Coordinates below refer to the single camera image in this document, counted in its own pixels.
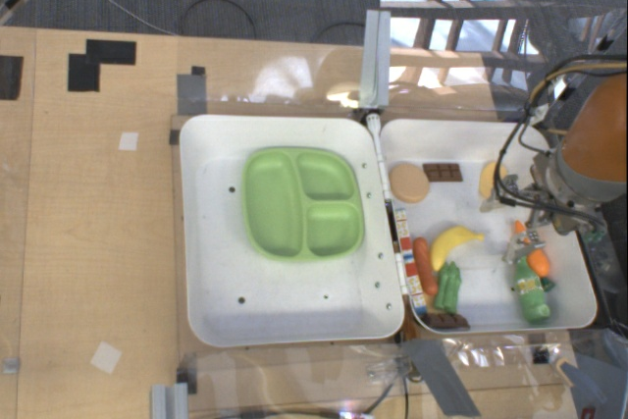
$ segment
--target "white tray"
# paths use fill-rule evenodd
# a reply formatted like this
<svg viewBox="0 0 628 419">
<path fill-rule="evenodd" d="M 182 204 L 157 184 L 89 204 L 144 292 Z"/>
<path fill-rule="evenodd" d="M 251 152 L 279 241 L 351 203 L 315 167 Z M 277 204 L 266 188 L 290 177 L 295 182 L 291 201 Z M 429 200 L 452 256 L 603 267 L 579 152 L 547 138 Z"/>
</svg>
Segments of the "white tray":
<svg viewBox="0 0 628 419">
<path fill-rule="evenodd" d="M 188 317 L 201 340 L 222 347 L 361 340 L 399 329 L 403 302 L 365 128 L 344 119 L 198 116 L 183 127 L 180 145 Z M 272 146 L 328 149 L 348 162 L 364 209 L 356 251 L 290 263 L 253 248 L 242 218 L 242 169 L 251 153 Z"/>
<path fill-rule="evenodd" d="M 485 235 L 485 241 L 470 241 L 454 248 L 449 258 L 460 268 L 462 285 L 458 311 L 471 332 L 512 332 L 582 328 L 590 325 L 597 311 L 596 298 L 584 257 L 574 233 L 560 236 L 551 226 L 540 229 L 547 243 L 550 277 L 556 287 L 547 295 L 551 317 L 542 325 L 530 325 L 522 316 L 511 290 L 513 266 L 501 260 L 512 236 L 515 220 L 525 222 L 529 210 L 503 207 L 480 213 L 479 178 L 484 166 L 497 159 L 512 124 L 451 121 L 396 120 L 382 130 L 382 149 L 388 168 L 400 162 L 458 163 L 462 183 L 431 183 L 428 196 L 418 204 L 396 201 L 408 215 L 412 238 L 423 236 L 429 243 L 453 225 L 463 225 Z M 526 141 L 547 148 L 535 130 L 526 131 Z M 534 152 L 513 141 L 504 159 L 509 174 L 519 176 L 519 186 L 532 181 Z"/>
</svg>

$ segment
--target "plastic bottle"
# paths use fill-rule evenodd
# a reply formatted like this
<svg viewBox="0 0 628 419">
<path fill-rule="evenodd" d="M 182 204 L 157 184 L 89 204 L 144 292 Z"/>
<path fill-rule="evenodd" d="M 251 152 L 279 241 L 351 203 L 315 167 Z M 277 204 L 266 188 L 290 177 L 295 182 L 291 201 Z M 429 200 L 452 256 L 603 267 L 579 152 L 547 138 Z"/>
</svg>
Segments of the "plastic bottle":
<svg viewBox="0 0 628 419">
<path fill-rule="evenodd" d="M 539 323 L 549 318 L 550 307 L 546 304 L 541 278 L 530 269 L 525 257 L 517 260 L 514 281 L 524 318 L 530 323 Z"/>
</svg>

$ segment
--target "sausage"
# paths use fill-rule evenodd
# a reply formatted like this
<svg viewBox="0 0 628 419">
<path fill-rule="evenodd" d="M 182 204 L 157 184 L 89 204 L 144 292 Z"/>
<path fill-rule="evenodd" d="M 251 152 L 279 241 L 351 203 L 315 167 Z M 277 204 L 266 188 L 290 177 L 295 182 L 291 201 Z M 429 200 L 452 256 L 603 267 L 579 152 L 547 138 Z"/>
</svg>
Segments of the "sausage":
<svg viewBox="0 0 628 419">
<path fill-rule="evenodd" d="M 428 295 L 436 295 L 439 292 L 439 284 L 434 277 L 432 262 L 430 261 L 430 246 L 424 237 L 417 237 L 412 243 L 412 254 L 419 272 L 421 287 Z"/>
</svg>

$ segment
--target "wooden table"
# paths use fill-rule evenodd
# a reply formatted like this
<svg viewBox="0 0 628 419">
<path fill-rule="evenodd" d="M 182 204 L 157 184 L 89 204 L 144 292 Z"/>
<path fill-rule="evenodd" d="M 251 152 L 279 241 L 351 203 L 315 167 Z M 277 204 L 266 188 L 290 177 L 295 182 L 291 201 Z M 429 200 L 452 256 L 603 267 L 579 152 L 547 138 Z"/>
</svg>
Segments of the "wooden table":
<svg viewBox="0 0 628 419">
<path fill-rule="evenodd" d="M 84 53 L 88 38 L 136 41 L 136 63 L 102 65 L 100 92 L 69 92 L 68 55 Z M 189 74 L 192 66 L 206 69 L 210 112 L 346 117 L 347 109 L 328 96 L 351 98 L 361 50 L 0 28 L 0 54 L 25 58 L 20 99 L 0 101 L 0 358 L 21 360 L 18 374 L 0 375 L 0 418 L 148 417 L 150 387 L 174 382 L 182 347 L 204 354 L 209 374 L 220 358 L 247 357 L 182 337 L 169 144 L 177 74 Z M 136 150 L 119 148 L 124 132 L 137 133 Z M 565 334 L 550 337 L 568 352 Z M 90 364 L 103 341 L 122 353 L 112 373 Z M 345 358 L 343 349 L 329 348 L 328 363 L 313 364 L 303 375 L 284 372 L 289 362 L 278 356 L 283 349 L 249 353 L 268 358 L 257 367 L 267 369 L 261 377 L 267 388 L 246 396 L 242 375 L 250 370 L 227 365 L 216 372 L 234 383 L 240 393 L 235 399 L 247 404 L 269 397 L 298 404 L 295 397 L 310 396 L 298 393 L 299 378 L 333 386 L 341 375 L 334 361 Z M 316 361 L 321 349 L 303 350 Z M 557 417 L 573 415 L 568 388 L 549 365 L 532 368 L 525 358 L 510 363 L 500 371 L 461 371 L 486 417 L 549 408 Z M 439 416 L 424 384 L 410 391 L 410 417 L 419 411 Z M 396 390 L 378 417 L 402 417 L 402 410 Z"/>
</svg>

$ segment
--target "round cookie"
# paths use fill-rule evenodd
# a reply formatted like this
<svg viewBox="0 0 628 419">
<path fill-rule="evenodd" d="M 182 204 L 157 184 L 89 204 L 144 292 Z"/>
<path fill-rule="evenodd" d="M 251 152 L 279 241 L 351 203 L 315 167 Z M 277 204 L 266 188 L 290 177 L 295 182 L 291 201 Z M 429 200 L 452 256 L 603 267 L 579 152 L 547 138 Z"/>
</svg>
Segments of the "round cookie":
<svg viewBox="0 0 628 419">
<path fill-rule="evenodd" d="M 401 163 L 389 173 L 394 197 L 404 203 L 418 203 L 425 199 L 430 190 L 430 181 L 421 168 L 410 163 Z"/>
</svg>

